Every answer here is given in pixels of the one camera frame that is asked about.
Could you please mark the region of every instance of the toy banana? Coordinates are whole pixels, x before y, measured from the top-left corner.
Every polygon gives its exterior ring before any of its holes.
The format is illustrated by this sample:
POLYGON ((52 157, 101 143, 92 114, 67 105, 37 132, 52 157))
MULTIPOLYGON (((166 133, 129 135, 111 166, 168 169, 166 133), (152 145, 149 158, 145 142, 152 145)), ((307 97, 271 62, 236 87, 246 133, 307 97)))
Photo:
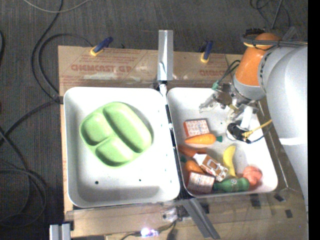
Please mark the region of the toy banana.
POLYGON ((234 163, 232 161, 234 154, 236 152, 236 146, 235 145, 231 145, 228 146, 225 151, 223 152, 223 165, 225 167, 227 167, 229 169, 229 175, 232 177, 236 177, 236 171, 235 171, 235 167, 234 167, 234 163))

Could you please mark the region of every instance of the blue clamp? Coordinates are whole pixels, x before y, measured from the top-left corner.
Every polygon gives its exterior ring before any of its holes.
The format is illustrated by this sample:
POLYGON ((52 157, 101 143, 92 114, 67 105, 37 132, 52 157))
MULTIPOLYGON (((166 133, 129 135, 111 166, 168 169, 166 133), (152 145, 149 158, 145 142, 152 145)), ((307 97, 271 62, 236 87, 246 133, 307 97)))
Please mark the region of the blue clamp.
POLYGON ((207 63, 209 61, 209 55, 212 50, 213 43, 214 42, 212 42, 212 41, 206 42, 204 52, 201 55, 201 61, 203 63, 207 63))
POLYGON ((109 44, 113 41, 114 39, 109 36, 108 38, 104 39, 101 43, 96 45, 90 50, 91 55, 97 56, 99 53, 102 53, 104 47, 109 47, 109 44))

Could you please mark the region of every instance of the dark floor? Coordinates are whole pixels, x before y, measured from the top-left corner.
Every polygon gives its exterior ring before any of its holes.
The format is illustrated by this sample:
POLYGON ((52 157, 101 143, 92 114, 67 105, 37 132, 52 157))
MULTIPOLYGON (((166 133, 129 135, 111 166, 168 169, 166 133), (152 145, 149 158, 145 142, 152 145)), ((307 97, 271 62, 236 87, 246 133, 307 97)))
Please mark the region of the dark floor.
MULTIPOLYGON (((61 2, 29 1, 49 11, 58 11, 61 2)), ((63 0, 62 9, 83 1, 63 0)), ((23 0, 0 0, 0 130, 6 133, 24 114, 51 101, 34 74, 50 96, 55 94, 39 74, 37 61, 37 42, 49 26, 39 44, 57 36, 45 43, 40 63, 58 89, 57 46, 88 46, 79 37, 58 34, 79 35, 94 45, 112 36, 112 48, 157 50, 158 30, 173 30, 175 51, 197 52, 203 41, 212 40, 213 53, 242 54, 245 47, 240 36, 250 28, 271 28, 278 3, 279 0, 93 0, 60 13, 51 26, 55 13, 31 7, 23 0)), ((292 26, 301 39, 308 39, 308 0, 283 0, 272 31, 284 35, 292 26)), ((51 102, 4 135, 15 148, 1 137, 0 239, 48 239, 48 226, 64 220, 59 105, 51 102), (36 177, 29 176, 28 180, 26 170, 16 168, 26 169, 36 177), (44 198, 42 184, 36 179, 43 181, 47 197, 44 213, 38 219, 44 198), (15 228, 33 220, 29 226, 15 228)))

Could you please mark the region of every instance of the green plate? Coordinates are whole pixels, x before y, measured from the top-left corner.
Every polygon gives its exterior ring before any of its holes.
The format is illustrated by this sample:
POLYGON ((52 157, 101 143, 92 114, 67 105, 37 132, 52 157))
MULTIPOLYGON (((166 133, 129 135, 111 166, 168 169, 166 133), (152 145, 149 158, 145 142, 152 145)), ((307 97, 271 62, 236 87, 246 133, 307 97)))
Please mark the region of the green plate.
POLYGON ((92 153, 113 168, 130 163, 152 143, 147 126, 122 102, 111 102, 93 111, 83 119, 79 132, 92 153))

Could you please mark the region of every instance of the light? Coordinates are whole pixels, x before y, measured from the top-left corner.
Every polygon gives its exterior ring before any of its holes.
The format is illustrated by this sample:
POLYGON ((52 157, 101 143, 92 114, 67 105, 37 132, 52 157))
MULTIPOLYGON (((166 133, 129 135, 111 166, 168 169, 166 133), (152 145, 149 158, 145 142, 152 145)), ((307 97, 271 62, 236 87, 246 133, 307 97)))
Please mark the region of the light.
POLYGON ((148 229, 147 227, 141 229, 140 234, 143 238, 159 236, 159 232, 157 230, 148 229))

